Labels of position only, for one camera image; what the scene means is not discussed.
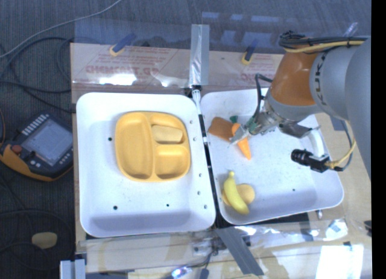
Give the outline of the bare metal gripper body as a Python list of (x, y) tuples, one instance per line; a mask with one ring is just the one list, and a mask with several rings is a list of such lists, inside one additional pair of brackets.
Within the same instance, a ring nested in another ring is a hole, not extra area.
[(283, 119), (274, 112), (259, 112), (248, 120), (248, 132), (251, 135), (264, 135), (272, 132), (282, 120)]

